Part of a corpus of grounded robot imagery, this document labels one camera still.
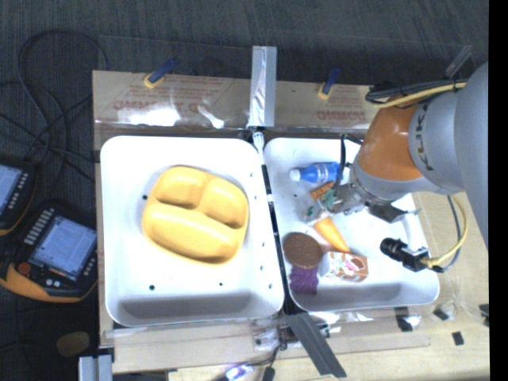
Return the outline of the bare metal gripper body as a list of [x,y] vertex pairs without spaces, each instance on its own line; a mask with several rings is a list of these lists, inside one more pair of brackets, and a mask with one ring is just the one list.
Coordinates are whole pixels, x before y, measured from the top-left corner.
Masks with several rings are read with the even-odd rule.
[[331,214],[350,215],[366,210],[369,214],[387,223],[401,221],[404,217],[420,213],[420,209],[402,210],[387,201],[370,195],[355,183],[336,183],[325,192],[325,208]]

